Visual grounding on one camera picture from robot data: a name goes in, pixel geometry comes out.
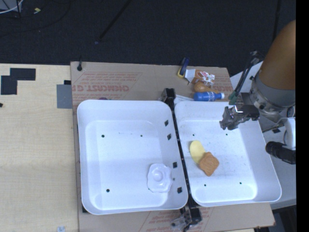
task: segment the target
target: yellow oval object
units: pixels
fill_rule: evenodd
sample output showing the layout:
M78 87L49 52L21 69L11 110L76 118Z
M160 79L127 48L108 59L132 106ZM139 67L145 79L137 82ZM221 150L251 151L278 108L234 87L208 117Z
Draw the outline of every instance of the yellow oval object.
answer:
M190 155L195 163L198 164L205 153L206 151L200 141L192 141L192 143L190 144Z

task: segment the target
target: cardboard sheet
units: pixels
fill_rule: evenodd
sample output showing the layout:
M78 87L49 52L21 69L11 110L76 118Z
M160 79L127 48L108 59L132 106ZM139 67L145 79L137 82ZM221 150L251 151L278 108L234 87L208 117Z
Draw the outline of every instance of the cardboard sheet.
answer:
M165 88L174 88L176 95L192 98L193 84L177 76L179 66L71 62L71 84L76 155L78 216L80 232L175 232L170 222L180 216L179 210L134 212L96 216L83 212L79 163L79 142L76 110L80 102L89 99L158 100ZM213 89L225 94L223 101L233 91L226 68L192 67L215 75ZM192 232L215 232L273 226L275 223L268 203L201 207L203 220Z

